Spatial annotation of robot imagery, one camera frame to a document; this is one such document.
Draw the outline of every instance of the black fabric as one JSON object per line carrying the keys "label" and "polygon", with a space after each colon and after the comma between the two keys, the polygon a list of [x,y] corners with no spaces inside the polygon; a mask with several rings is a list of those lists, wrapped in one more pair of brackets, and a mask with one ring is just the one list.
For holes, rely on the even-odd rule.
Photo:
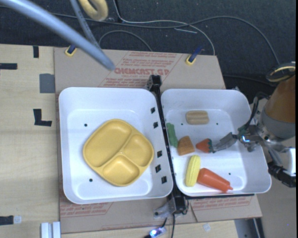
{"label": "black fabric", "polygon": [[[31,0],[50,12],[74,15],[68,0]],[[121,22],[113,0],[106,0],[109,22]],[[227,87],[244,87],[232,75],[261,79],[279,63],[296,60],[296,0],[116,0],[119,12],[127,21],[168,19],[195,22],[211,18],[194,26],[201,29],[212,41],[219,59]],[[76,19],[59,17],[83,34]],[[141,26],[173,26],[176,23],[160,22]],[[140,36],[155,52],[191,53],[202,45],[203,55],[213,55],[210,41],[192,27],[181,28],[197,33],[170,29],[149,29],[89,22],[99,40],[114,30],[130,31]],[[50,30],[10,9],[0,8],[0,43],[36,46],[67,47],[62,38]],[[147,51],[148,47],[136,37],[115,32],[101,41],[103,49]],[[252,92],[262,86],[247,80],[246,88]]]}

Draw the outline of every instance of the yellow plate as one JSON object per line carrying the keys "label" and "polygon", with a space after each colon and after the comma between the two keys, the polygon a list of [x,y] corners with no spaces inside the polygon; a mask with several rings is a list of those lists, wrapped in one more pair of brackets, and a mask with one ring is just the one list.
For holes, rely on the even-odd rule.
{"label": "yellow plate", "polygon": [[83,157],[109,183],[128,186],[136,181],[153,160],[150,141],[129,123],[112,119],[86,141]]}

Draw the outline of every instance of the brown cylinder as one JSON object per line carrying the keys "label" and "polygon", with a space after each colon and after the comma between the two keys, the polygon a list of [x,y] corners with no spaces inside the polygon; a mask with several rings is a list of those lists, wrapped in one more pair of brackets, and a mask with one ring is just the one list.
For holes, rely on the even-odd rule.
{"label": "brown cylinder", "polygon": [[272,119],[296,122],[296,76],[279,83],[264,110]]}

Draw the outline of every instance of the wooden surface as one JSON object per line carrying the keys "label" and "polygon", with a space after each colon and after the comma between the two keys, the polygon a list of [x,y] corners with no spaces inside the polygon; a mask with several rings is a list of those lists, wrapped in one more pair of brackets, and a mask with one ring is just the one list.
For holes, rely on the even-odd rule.
{"label": "wooden surface", "polygon": [[[0,216],[21,216],[20,224],[0,226],[0,238],[38,238],[40,224],[59,221],[55,94],[40,93],[39,75],[54,74],[53,48],[0,45],[0,63],[17,70],[0,71]],[[34,125],[33,109],[52,126]],[[234,221],[176,225],[175,238],[236,238]],[[64,238],[142,238],[152,228],[66,234]],[[162,237],[171,236],[171,226]]]}

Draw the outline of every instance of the toy ketchup bottle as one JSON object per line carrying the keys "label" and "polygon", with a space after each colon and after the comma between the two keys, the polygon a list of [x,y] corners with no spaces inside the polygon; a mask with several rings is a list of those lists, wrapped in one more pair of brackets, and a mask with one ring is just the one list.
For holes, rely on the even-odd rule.
{"label": "toy ketchup bottle", "polygon": [[233,189],[228,180],[206,168],[200,169],[197,182],[208,187],[219,189],[223,192]]}

